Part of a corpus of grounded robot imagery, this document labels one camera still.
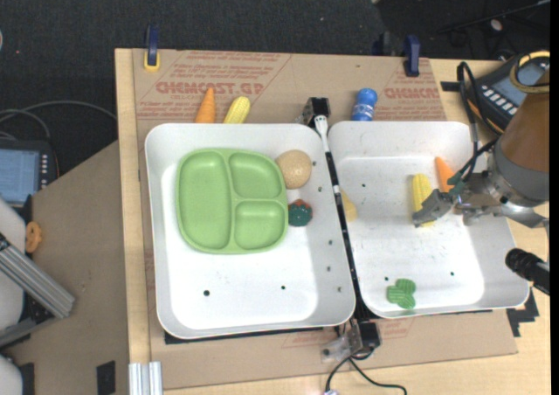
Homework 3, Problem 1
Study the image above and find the black cylinder on white bracket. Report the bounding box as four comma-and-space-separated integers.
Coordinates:
505, 247, 551, 297

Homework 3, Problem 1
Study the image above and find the blue bottle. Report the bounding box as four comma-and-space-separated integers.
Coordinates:
350, 87, 379, 122

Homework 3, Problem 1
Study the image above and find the white plastic tray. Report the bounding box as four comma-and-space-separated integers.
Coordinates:
327, 120, 531, 320
143, 122, 357, 340

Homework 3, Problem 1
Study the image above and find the thin black and white rod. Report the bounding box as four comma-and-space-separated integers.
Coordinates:
314, 114, 364, 321

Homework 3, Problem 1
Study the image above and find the green ribbed toy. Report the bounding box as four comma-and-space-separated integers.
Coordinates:
385, 278, 418, 311

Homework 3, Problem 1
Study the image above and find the dark green and red toy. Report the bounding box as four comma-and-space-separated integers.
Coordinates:
287, 198, 314, 228

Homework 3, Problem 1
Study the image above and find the orange carrot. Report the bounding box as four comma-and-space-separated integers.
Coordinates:
434, 156, 458, 194
194, 87, 217, 125

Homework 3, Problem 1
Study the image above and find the beige round bread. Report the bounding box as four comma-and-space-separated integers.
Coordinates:
274, 149, 314, 191

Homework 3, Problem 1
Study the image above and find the brown cardboard board red print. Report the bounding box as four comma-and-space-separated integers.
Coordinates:
130, 48, 531, 391

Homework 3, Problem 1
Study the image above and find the green divided plate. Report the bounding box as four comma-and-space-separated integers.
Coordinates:
175, 148, 290, 255

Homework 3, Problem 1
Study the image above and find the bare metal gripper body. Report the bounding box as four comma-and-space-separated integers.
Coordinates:
452, 170, 549, 229

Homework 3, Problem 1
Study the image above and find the yellow corn cob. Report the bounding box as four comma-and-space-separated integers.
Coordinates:
411, 172, 437, 229
223, 95, 252, 125

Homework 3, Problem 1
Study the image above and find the orange pretzel toy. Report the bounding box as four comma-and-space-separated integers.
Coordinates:
24, 221, 43, 254

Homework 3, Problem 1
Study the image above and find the black block with thin wires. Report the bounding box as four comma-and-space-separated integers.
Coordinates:
320, 321, 383, 364
295, 96, 332, 126

